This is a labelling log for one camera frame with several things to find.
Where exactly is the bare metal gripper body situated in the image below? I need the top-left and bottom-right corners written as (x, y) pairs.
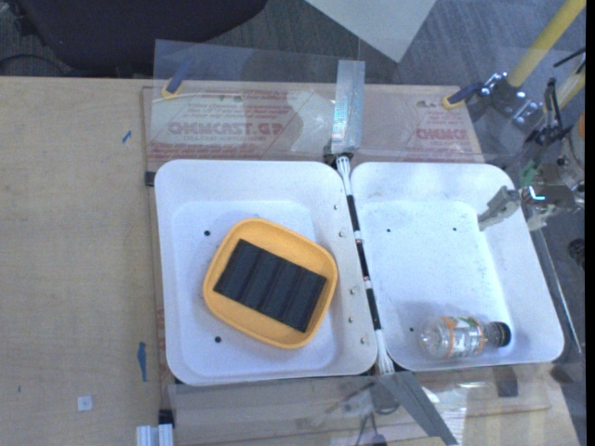
top-left (519, 161), bottom-right (586, 214)

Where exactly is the white plastic tray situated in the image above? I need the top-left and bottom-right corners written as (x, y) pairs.
top-left (349, 161), bottom-right (566, 373)
top-left (152, 158), bottom-right (378, 387)

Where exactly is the clear plastic bottle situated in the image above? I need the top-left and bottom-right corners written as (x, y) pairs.
top-left (417, 314), bottom-right (513, 360)

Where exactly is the thin black and white rod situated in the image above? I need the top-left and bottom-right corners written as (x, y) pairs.
top-left (335, 155), bottom-right (396, 374)

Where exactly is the brown cardboard board red print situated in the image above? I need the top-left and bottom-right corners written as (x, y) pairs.
top-left (140, 83), bottom-right (566, 443)

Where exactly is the black ribbed block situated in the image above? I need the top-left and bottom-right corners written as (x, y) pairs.
top-left (212, 238), bottom-right (328, 335)

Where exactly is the yellow square plate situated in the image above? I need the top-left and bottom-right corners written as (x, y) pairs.
top-left (202, 216), bottom-right (339, 350)

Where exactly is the black office chair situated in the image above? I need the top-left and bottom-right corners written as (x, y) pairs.
top-left (0, 0), bottom-right (271, 77)

